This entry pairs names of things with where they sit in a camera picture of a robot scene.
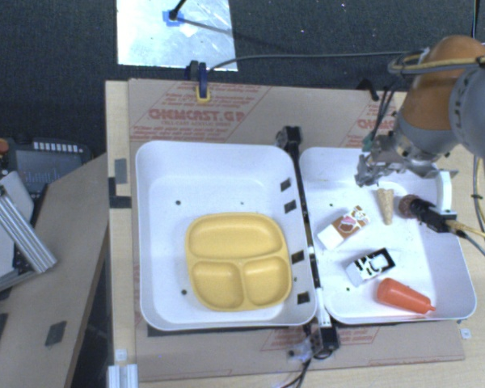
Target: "black carpet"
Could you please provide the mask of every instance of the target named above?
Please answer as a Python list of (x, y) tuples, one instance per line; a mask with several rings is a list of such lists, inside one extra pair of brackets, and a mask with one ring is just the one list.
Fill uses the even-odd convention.
[[(229, 0), (238, 56), (408, 51), (469, 34), (473, 0)], [(477, 38), (485, 41), (485, 0)], [(390, 57), (263, 60), (212, 80), (377, 87)], [(118, 66), (116, 0), (0, 0), (0, 136), (60, 137), (105, 150), (104, 82), (181, 79), (182, 70)]]

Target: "blue tape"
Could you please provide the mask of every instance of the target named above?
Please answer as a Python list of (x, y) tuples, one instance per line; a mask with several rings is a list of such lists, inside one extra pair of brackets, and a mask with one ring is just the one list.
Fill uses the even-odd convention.
[(178, 16), (176, 17), (176, 20), (171, 20), (169, 19), (169, 14), (171, 13), (170, 10), (168, 11), (163, 11), (162, 12), (162, 17), (163, 17), (163, 21), (165, 22), (165, 24), (169, 27), (176, 27), (176, 26), (179, 26), (180, 24), (183, 24), (184, 21), (183, 21), (183, 13), (181, 11), (178, 12)]

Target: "white tray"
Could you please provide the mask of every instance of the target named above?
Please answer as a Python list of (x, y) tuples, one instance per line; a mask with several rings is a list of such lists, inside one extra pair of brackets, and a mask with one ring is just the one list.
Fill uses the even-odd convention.
[[(316, 310), (306, 232), (293, 163), (282, 150), (262, 145), (152, 141), (136, 156), (140, 238), (141, 312), (166, 331), (215, 327), (294, 326)], [(282, 191), (282, 183), (290, 187)], [(285, 212), (285, 205), (296, 208)], [(255, 212), (281, 227), (292, 264), (293, 288), (279, 305), (242, 312), (203, 306), (188, 278), (185, 232), (200, 216)], [(298, 295), (310, 300), (298, 304)]]
[[(356, 186), (354, 175), (361, 152), (339, 148), (311, 148), (300, 160), (314, 249), (329, 313), (342, 323), (393, 323), (460, 319), (473, 314), (476, 296), (458, 238), (438, 234), (416, 220), (401, 218), (399, 199), (416, 194), (435, 203), (437, 182), (421, 179), (409, 171), (380, 179), (379, 186)], [(386, 226), (375, 190), (393, 188), (393, 224)], [(316, 234), (336, 218), (360, 205), (371, 222), (332, 251), (325, 250)], [(354, 287), (344, 269), (353, 260), (386, 247), (396, 266)], [(426, 315), (379, 304), (377, 286), (386, 277), (396, 279), (428, 296), (436, 311)]]

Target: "black device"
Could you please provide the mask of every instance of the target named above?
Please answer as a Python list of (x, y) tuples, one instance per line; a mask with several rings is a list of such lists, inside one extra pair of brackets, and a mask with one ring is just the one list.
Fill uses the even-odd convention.
[(47, 184), (90, 160), (90, 149), (77, 142), (56, 138), (0, 138), (0, 178), (17, 171), (33, 200), (41, 197)]

